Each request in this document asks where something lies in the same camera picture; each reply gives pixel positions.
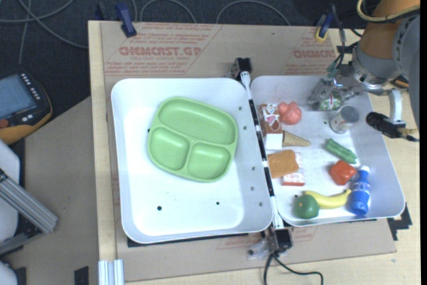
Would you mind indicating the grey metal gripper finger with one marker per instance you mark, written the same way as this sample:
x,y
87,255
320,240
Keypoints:
x,y
318,91
347,93

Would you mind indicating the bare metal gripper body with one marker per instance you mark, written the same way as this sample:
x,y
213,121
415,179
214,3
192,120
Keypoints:
x,y
361,79

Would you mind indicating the green and white can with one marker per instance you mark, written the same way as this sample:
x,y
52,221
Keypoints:
x,y
330,103

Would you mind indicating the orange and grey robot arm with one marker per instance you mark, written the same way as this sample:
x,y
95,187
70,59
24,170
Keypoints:
x,y
383,30

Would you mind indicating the white can with grey lid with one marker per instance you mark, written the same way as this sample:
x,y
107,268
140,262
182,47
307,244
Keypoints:
x,y
343,120

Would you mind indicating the tan ice cream cone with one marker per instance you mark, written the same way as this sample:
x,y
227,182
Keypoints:
x,y
293,140

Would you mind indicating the white and brown carton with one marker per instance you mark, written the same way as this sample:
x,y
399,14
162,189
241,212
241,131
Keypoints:
x,y
269,123

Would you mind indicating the white plastic tray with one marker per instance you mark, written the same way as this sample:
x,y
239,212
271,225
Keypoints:
x,y
317,157
187,210

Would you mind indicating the thin black and white rod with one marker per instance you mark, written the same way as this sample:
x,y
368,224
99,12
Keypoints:
x,y
258,135

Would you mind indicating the red toy pepper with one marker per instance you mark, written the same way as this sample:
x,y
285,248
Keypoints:
x,y
342,173

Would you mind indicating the orange toast slice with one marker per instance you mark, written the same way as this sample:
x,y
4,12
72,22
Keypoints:
x,y
283,163

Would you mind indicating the red and white packet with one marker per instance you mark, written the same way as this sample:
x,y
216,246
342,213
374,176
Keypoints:
x,y
295,179

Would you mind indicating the blue bottle with white cap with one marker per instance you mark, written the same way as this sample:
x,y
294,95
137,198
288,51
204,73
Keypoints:
x,y
360,193

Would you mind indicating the yellow banana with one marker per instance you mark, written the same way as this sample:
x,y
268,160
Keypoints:
x,y
332,200

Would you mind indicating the green toy pepper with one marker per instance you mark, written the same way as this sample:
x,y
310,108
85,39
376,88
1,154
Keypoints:
x,y
305,207

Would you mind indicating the green divided plate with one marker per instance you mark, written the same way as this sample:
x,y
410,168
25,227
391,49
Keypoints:
x,y
190,140

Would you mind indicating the brown cardboard board red print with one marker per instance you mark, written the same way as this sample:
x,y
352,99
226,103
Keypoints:
x,y
187,50

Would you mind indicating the black cylinder on white bracket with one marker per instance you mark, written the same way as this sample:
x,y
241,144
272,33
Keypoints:
x,y
383,123

